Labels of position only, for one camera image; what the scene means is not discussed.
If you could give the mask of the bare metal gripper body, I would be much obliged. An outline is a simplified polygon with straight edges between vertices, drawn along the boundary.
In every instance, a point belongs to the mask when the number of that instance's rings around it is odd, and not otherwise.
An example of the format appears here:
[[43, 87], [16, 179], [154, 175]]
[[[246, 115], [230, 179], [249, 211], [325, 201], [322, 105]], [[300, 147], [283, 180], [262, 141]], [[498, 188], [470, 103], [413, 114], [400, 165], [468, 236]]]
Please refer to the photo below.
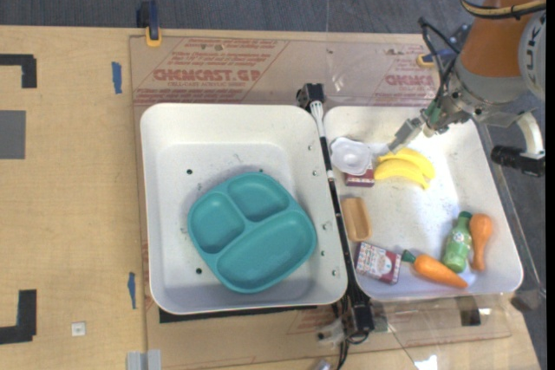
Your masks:
[[451, 124], [484, 118], [492, 109], [491, 101], [469, 90], [458, 75], [450, 75], [441, 81], [436, 96], [421, 111], [422, 130], [424, 133], [444, 133]]

